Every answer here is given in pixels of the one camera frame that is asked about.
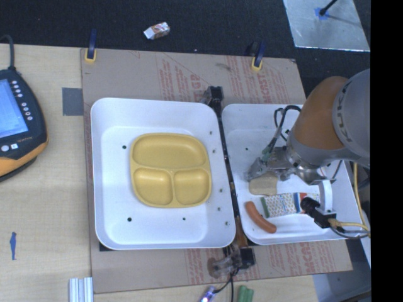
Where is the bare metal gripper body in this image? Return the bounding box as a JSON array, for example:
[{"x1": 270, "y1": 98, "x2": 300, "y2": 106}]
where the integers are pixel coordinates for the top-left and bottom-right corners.
[{"x1": 259, "y1": 145, "x2": 322, "y2": 186}]

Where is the beige bread slice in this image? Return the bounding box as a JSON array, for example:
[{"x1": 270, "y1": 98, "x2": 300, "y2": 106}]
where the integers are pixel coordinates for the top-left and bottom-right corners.
[{"x1": 248, "y1": 172, "x2": 280, "y2": 197}]

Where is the thin black and white rod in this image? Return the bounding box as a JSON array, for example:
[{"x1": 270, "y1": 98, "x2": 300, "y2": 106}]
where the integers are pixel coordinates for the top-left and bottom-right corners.
[{"x1": 215, "y1": 101, "x2": 245, "y2": 250}]

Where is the white patterned packet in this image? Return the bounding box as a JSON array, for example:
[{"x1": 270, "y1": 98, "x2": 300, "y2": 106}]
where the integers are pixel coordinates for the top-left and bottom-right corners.
[{"x1": 260, "y1": 192, "x2": 321, "y2": 219}]

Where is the white plastic tray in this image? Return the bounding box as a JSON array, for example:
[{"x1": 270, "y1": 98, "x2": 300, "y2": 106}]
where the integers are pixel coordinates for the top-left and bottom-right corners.
[
  {"x1": 221, "y1": 103, "x2": 368, "y2": 246},
  {"x1": 90, "y1": 97, "x2": 237, "y2": 251}
]

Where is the orange sausage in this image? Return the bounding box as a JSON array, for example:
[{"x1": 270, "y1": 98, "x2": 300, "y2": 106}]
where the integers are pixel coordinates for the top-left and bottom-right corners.
[{"x1": 244, "y1": 201, "x2": 278, "y2": 235}]

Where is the yellow divided plate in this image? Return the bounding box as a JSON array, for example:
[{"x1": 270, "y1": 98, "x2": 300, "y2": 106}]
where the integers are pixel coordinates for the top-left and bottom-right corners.
[{"x1": 129, "y1": 132, "x2": 213, "y2": 209}]

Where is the green toy vegetable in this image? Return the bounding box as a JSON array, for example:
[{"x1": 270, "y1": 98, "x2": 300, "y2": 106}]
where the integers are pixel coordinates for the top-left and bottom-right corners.
[{"x1": 236, "y1": 285, "x2": 255, "y2": 302}]

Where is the brown cardboard board red print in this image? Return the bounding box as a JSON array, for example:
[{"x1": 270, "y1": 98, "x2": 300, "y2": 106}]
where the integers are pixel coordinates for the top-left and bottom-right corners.
[{"x1": 80, "y1": 48, "x2": 354, "y2": 294}]

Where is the white and orange packet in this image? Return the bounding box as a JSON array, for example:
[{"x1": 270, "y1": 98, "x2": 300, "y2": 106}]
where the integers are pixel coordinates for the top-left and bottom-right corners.
[{"x1": 142, "y1": 21, "x2": 171, "y2": 41}]

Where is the black cylinder on white bracket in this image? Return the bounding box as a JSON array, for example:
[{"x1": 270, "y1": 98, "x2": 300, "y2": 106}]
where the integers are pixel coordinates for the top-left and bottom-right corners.
[{"x1": 300, "y1": 179, "x2": 338, "y2": 229}]

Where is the black block with thin wires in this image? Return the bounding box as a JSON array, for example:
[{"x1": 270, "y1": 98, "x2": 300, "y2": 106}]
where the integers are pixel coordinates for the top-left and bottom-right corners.
[
  {"x1": 200, "y1": 86, "x2": 225, "y2": 106},
  {"x1": 220, "y1": 246, "x2": 256, "y2": 271}
]

